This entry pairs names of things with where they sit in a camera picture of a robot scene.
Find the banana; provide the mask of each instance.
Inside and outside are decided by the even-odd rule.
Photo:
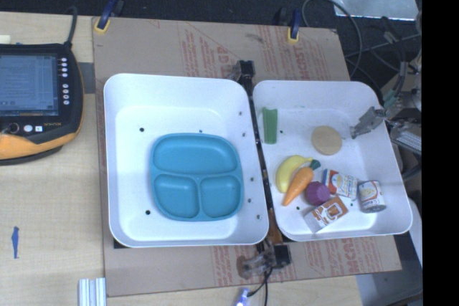
[[[311,162],[312,160],[312,157],[306,158],[298,154],[286,158],[275,173],[275,184],[279,191],[285,193],[290,185],[290,178],[293,172],[304,163]]]

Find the beige circle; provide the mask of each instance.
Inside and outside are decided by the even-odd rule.
[[[314,148],[326,156],[338,153],[343,145],[339,133],[331,126],[318,126],[313,131],[312,141]]]

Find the table surface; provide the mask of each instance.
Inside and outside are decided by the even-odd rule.
[[[78,17],[72,43],[79,62],[93,62],[91,18]],[[0,12],[0,35],[11,36],[11,43],[62,43],[70,22],[66,15]],[[49,157],[0,167],[0,190],[0,305],[78,305],[78,280],[104,277],[94,94],[85,95],[78,137]],[[232,305],[238,291],[109,297],[107,305]],[[263,303],[264,290],[250,299],[251,306]],[[269,284],[269,305],[337,303],[361,305],[354,276]]]

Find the blue plate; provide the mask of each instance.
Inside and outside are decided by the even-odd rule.
[[[153,199],[159,210],[181,221],[216,221],[242,205],[243,180],[234,146],[217,135],[163,135],[150,155]]]

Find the cardboard sheet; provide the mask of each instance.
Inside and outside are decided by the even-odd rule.
[[[93,32],[105,279],[109,297],[258,284],[244,279],[237,260],[254,246],[128,249],[116,246],[108,225],[103,86],[129,72],[227,77],[238,60],[253,60],[255,80],[349,80],[341,44],[330,29],[301,28],[290,44],[287,27],[150,19],[111,19]],[[270,282],[400,270],[393,236],[289,243],[292,264]]]

